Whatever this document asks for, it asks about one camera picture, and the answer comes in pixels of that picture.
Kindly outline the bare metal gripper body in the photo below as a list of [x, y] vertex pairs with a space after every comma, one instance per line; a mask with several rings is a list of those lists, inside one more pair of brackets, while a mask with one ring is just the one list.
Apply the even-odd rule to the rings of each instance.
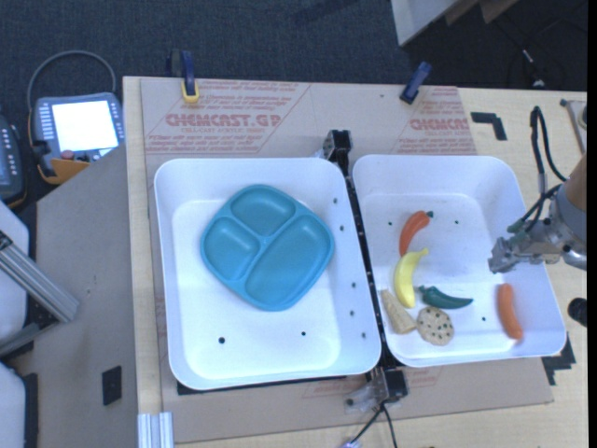
[[587, 225], [562, 219], [526, 221], [511, 237], [511, 253], [529, 263], [563, 261], [587, 270]]

